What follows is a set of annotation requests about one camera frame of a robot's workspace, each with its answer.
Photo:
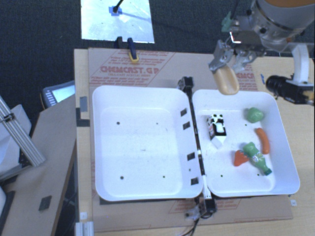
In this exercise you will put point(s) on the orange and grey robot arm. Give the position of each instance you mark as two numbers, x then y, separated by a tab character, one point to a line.
283	11

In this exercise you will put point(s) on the green toy pepper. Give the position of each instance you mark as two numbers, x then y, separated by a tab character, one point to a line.
254	114

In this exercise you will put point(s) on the beige toy bread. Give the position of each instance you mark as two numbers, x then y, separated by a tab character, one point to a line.
227	81

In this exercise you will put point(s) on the black cylinder on white bracket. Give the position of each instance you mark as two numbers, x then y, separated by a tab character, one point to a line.
285	86

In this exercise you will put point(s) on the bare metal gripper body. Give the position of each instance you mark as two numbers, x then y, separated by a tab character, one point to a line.
269	36

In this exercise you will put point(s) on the thin black and white rod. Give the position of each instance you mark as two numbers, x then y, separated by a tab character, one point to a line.
197	136

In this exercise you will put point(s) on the orange toy carrot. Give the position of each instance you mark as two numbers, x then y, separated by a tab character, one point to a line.
240	158

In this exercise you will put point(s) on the black and white milk carton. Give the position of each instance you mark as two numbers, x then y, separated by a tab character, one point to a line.
217	129

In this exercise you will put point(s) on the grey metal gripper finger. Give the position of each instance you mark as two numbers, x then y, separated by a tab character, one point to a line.
221	58
244	60

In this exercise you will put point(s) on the brown cardboard board red print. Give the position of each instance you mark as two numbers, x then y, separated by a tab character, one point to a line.
152	65

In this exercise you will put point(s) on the white plastic tray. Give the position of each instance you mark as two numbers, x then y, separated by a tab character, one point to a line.
142	146
236	181

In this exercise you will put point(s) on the orange toy sausage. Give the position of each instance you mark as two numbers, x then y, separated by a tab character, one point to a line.
263	141

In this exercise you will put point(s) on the green plastic bottle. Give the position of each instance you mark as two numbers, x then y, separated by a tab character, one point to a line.
257	157

